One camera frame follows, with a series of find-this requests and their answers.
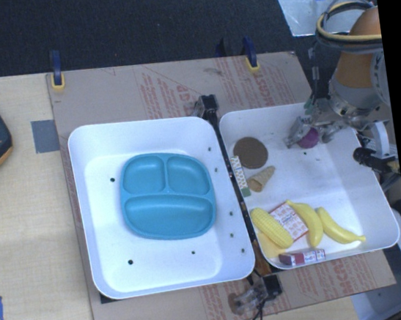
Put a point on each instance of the purple round toy food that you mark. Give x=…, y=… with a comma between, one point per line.
x=308, y=138

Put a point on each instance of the red and white small box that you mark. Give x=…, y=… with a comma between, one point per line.
x=301, y=257

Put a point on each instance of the yellow cheese slice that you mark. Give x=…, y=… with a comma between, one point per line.
x=268, y=248

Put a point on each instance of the brown cardboard board red print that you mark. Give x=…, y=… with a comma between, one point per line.
x=110, y=94

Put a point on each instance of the black cylinder on white bracket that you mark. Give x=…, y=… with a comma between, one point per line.
x=368, y=157

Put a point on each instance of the brown round biscuit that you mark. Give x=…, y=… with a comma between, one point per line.
x=250, y=153

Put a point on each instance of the tan ice cream cone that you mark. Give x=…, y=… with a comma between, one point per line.
x=262, y=178

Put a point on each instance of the red and white packet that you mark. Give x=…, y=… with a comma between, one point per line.
x=293, y=222

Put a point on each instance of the yellow corn cob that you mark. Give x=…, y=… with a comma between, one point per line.
x=271, y=227

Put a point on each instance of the yellow banana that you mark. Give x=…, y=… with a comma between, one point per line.
x=336, y=227
x=310, y=219

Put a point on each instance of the blue divided plate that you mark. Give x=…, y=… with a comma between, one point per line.
x=169, y=211

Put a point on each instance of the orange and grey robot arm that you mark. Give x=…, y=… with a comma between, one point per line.
x=360, y=59

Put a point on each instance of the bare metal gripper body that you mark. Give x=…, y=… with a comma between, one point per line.
x=327, y=115

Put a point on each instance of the white plastic tray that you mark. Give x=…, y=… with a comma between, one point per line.
x=336, y=181
x=164, y=268

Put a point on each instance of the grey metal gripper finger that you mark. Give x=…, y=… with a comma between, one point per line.
x=329, y=132
x=295, y=132

